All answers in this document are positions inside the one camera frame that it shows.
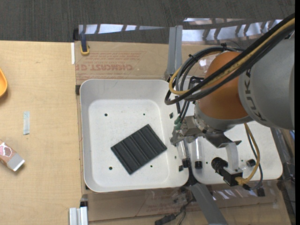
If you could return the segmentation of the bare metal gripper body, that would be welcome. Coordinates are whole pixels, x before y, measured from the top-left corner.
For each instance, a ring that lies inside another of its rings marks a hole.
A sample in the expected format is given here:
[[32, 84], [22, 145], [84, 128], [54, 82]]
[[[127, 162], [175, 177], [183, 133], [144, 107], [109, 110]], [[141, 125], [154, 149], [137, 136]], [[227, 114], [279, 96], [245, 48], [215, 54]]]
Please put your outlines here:
[[187, 136], [203, 136], [203, 134], [211, 132], [211, 127], [204, 122], [203, 119], [196, 116], [187, 116], [181, 125], [181, 134]]

